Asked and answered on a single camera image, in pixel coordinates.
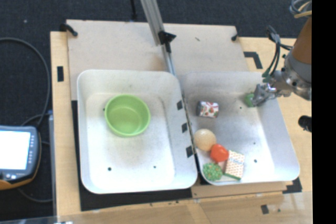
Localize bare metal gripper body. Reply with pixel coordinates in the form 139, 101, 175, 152
270, 70, 312, 101

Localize small green toy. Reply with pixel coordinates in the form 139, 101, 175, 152
245, 92, 257, 108

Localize white plastic tray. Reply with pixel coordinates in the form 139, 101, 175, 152
180, 71, 301, 187
76, 69, 198, 195

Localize red and white printed can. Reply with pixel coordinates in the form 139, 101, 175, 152
195, 101, 219, 119

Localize red toy tomato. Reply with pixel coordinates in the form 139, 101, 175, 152
209, 143, 230, 163

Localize orange and white carton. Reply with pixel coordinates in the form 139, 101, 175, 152
224, 150, 246, 181

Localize beige ball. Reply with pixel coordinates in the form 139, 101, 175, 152
193, 128, 217, 152

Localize green toy grapes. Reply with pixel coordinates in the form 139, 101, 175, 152
202, 162, 224, 182

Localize green bowl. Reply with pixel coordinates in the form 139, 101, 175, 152
104, 94, 152, 138

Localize pale wood board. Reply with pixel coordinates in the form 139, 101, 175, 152
65, 19, 292, 199

